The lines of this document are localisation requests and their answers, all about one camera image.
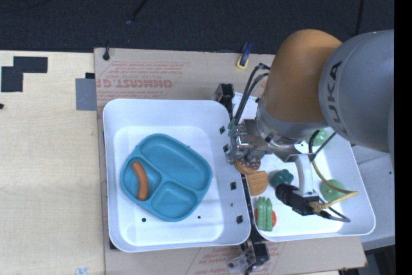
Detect red tomato slice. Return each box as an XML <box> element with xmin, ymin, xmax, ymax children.
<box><xmin>253</xmin><ymin>208</ymin><xmax>278</xmax><ymax>229</ymax></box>

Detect black cylinder on white bracket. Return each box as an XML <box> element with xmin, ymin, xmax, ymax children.
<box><xmin>275</xmin><ymin>153</ymin><xmax>321</xmax><ymax>216</ymax></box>

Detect black block with thin wires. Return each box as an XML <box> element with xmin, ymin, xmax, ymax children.
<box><xmin>214</xmin><ymin>82</ymin><xmax>235</xmax><ymax>104</ymax></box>
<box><xmin>227</xmin><ymin>240</ymin><xmax>271</xmax><ymax>274</ymax></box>

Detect blue divided plate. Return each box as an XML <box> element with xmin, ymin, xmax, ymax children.
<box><xmin>120</xmin><ymin>133</ymin><xmax>213</xmax><ymax>223</ymax></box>

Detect dark green broccoli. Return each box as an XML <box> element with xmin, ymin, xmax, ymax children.
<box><xmin>269</xmin><ymin>169</ymin><xmax>295</xmax><ymax>189</ymax></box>

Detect orange sausage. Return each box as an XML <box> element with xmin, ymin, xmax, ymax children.
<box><xmin>131</xmin><ymin>161</ymin><xmax>149</xmax><ymax>202</ymax></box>

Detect light green round fruit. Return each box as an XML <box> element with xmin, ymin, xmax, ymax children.
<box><xmin>307</xmin><ymin>129</ymin><xmax>328</xmax><ymax>147</ymax></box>

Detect brown cardboard board red print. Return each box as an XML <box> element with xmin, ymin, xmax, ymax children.
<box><xmin>93</xmin><ymin>47</ymin><xmax>368</xmax><ymax>275</ymax></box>

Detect orange waffle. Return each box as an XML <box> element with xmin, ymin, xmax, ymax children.
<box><xmin>246</xmin><ymin>170</ymin><xmax>269</xmax><ymax>197</ymax></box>

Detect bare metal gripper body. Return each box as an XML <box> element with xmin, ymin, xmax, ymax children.
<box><xmin>236</xmin><ymin>119</ymin><xmax>318</xmax><ymax>163</ymax></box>

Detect brown doughnut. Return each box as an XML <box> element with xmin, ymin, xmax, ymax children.
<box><xmin>234</xmin><ymin>156</ymin><xmax>262</xmax><ymax>176</ymax></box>

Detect white plastic tray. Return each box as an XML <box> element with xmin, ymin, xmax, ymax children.
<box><xmin>102</xmin><ymin>98</ymin><xmax>252</xmax><ymax>253</ymax></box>
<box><xmin>230</xmin><ymin>91</ymin><xmax>377</xmax><ymax>243</ymax></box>

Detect green asparagus bunch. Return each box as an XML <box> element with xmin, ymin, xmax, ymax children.
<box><xmin>256</xmin><ymin>196</ymin><xmax>274</xmax><ymax>232</ymax></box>

